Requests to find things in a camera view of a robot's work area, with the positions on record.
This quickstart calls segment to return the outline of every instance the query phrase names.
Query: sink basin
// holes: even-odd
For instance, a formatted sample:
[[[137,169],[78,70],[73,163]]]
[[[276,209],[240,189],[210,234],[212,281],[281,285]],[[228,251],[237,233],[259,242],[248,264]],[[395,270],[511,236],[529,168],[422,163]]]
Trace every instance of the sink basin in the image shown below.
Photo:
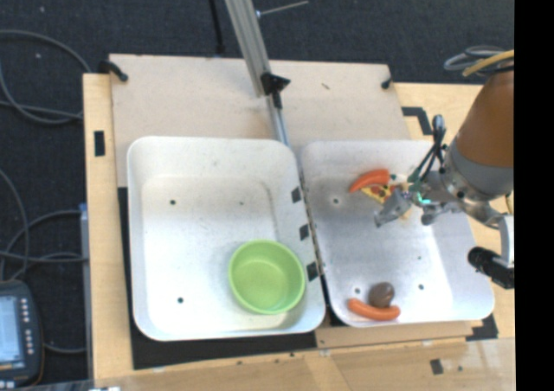
[[[145,137],[127,154],[133,316],[159,341],[314,330],[325,315],[294,154],[266,139]],[[240,306],[231,256],[252,239],[289,247],[306,271],[290,311]]]
[[[412,140],[326,141],[302,153],[306,199],[315,229],[331,307],[345,324],[371,327],[480,320],[493,310],[490,279],[467,262],[475,246],[467,216],[444,214],[430,226],[412,207],[406,218],[377,228],[381,205],[361,191],[349,193],[361,174],[385,168],[405,175],[421,162],[430,142]],[[347,308],[349,298],[368,300],[372,285],[390,282],[401,309],[378,322]]]

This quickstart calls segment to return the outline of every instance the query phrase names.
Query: black device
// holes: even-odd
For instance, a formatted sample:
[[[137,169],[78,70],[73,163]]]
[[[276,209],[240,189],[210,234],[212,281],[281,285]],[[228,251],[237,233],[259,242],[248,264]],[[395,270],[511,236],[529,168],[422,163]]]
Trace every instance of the black device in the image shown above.
[[[29,287],[19,280],[0,283],[0,389],[40,381],[42,331]]]
[[[516,286],[514,269],[500,264],[497,261],[499,257],[494,251],[475,247],[467,255],[467,260],[473,268],[490,277],[495,284],[506,290],[513,289]]]

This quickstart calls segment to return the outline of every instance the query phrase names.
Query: metal pole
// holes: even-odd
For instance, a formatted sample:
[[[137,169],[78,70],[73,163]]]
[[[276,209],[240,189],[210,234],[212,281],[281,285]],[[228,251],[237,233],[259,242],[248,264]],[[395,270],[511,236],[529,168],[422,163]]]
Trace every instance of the metal pole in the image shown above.
[[[267,95],[261,82],[263,74],[270,74],[271,67],[267,58],[266,46],[261,37],[258,16],[252,0],[225,0],[227,10],[235,29],[236,38],[241,47],[254,91],[258,96]],[[273,98],[268,97],[269,108],[277,138],[285,145],[289,145],[287,129],[281,109],[275,106]]]
[[[93,375],[93,335],[92,335],[92,293],[90,285],[90,248],[89,248],[89,234],[88,234],[88,211],[87,205],[82,203],[79,206],[81,210],[81,254],[84,259],[87,259],[83,263],[83,287],[84,287],[84,299],[85,299],[85,337],[87,344],[87,367],[88,376]]]

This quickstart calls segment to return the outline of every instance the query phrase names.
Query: yellow cable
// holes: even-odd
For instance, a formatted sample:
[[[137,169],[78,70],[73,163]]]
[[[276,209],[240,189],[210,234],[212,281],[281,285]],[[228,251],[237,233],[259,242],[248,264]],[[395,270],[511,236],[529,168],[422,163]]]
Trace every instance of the yellow cable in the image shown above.
[[[496,54],[491,57],[487,57],[486,59],[483,59],[482,61],[478,61],[476,64],[472,65],[471,67],[467,67],[462,75],[464,77],[468,77],[468,75],[473,74],[480,69],[484,67],[488,67],[489,65],[492,65],[493,63],[497,63],[500,61],[505,61],[506,59],[511,59],[514,56],[514,50],[511,49],[510,51],[504,51],[503,53]]]

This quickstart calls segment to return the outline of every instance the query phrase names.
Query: wooden table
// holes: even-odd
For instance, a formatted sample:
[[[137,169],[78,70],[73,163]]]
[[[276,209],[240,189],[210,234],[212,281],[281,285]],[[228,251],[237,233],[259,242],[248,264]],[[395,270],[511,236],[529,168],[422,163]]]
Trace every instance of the wooden table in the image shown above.
[[[92,290],[93,378],[97,386],[132,389],[513,389],[515,317],[513,291],[493,286],[499,338],[466,342],[481,322],[422,324],[371,331],[317,329],[318,348],[307,351],[217,359],[134,370],[121,251],[113,138],[111,76],[84,74],[87,209]],[[402,107],[440,113],[451,140],[479,86],[393,84]],[[425,138],[416,117],[407,117],[412,138]],[[95,156],[94,134],[103,131],[105,153]],[[506,210],[503,201],[495,207]],[[479,245],[499,252],[499,235],[478,223]]]

